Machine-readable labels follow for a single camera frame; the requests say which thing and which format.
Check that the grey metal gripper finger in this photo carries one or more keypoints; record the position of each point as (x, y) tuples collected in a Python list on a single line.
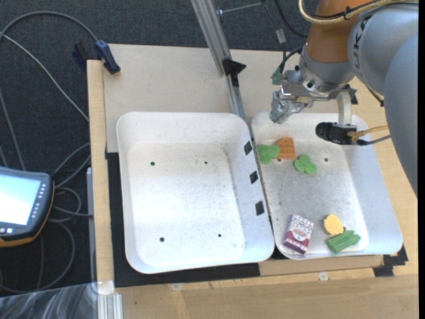
[(289, 112), (275, 113)]

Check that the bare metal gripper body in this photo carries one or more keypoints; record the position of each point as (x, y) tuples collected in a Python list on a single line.
[(300, 93)]

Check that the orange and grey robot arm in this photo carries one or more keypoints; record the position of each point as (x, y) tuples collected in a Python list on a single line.
[(382, 62)]

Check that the orange toy waffle biscuit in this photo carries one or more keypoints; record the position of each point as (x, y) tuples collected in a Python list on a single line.
[(287, 149)]

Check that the green toy leaf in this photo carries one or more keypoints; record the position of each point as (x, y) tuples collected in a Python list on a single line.
[(267, 153), (305, 165)]

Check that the white plastic tray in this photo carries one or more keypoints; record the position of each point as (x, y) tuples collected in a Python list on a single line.
[(315, 198), (186, 194)]

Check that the pale wood board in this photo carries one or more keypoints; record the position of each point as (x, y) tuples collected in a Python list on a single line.
[(166, 78)]

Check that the yellow toy corn piece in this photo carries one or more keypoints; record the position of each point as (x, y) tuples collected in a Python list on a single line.
[(333, 224)]

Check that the white and purple carton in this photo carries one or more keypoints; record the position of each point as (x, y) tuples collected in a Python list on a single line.
[(298, 234)]

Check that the green ribbed toy vegetable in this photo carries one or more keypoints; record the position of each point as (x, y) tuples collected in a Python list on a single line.
[(342, 242)]

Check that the black cylinder on white bracket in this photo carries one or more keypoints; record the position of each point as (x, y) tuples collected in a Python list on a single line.
[(335, 133)]

